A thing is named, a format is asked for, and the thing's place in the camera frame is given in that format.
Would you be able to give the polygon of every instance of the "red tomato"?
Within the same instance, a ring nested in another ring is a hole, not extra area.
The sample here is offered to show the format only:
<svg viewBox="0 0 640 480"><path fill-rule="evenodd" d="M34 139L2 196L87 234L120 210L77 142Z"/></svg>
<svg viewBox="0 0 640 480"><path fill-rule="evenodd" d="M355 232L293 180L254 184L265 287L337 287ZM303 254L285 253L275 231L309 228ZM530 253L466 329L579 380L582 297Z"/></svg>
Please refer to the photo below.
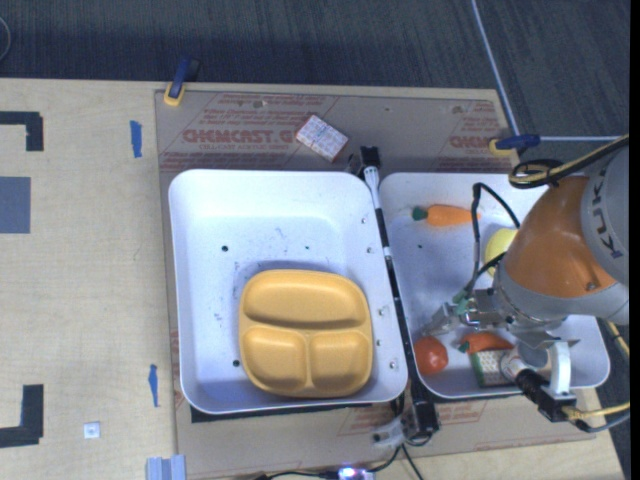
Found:
<svg viewBox="0 0 640 480"><path fill-rule="evenodd" d="M433 375L449 364L447 348L434 336L424 336L413 345L416 366L422 375Z"/></svg>

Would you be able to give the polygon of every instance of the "light wood surface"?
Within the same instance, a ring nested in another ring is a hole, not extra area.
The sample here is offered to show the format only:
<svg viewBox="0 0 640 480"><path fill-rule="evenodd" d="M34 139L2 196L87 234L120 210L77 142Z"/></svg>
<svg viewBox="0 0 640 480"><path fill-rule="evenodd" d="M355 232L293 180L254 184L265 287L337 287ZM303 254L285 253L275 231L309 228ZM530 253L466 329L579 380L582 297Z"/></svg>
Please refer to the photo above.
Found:
<svg viewBox="0 0 640 480"><path fill-rule="evenodd" d="M0 234L0 427L18 425L22 385L43 384L45 393L44 437L37 446L0 449L0 478L144 478L148 457L177 451L153 97L164 87L0 80L0 110L40 112L45 130L45 151L26 152L24 127L0 126L0 176L31 178L31 232ZM499 106L484 90L198 89L473 97ZM142 125L140 158L130 121ZM147 380L152 364L158 407ZM102 435L85 439L83 425L93 421ZM606 432L417 464L430 480L623 478ZM399 460L378 478L414 477Z"/></svg>

